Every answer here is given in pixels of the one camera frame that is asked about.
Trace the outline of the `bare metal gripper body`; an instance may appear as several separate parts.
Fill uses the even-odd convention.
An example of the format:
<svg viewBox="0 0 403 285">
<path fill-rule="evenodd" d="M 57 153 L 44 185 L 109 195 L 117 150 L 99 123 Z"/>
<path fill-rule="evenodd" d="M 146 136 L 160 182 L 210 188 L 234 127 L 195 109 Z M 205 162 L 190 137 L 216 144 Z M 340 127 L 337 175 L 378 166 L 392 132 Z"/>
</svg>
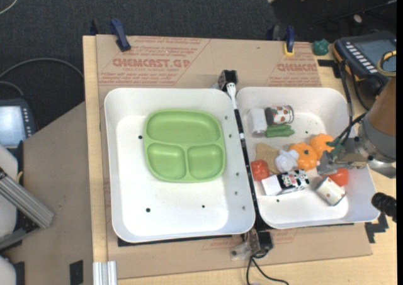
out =
<svg viewBox="0 0 403 285">
<path fill-rule="evenodd" d="M 371 170 L 388 177 L 396 178 L 396 138 L 391 135 L 379 135 L 370 138 L 358 135 L 349 138 L 341 151 L 333 157 L 339 166 L 364 168 L 368 165 Z"/>
</svg>

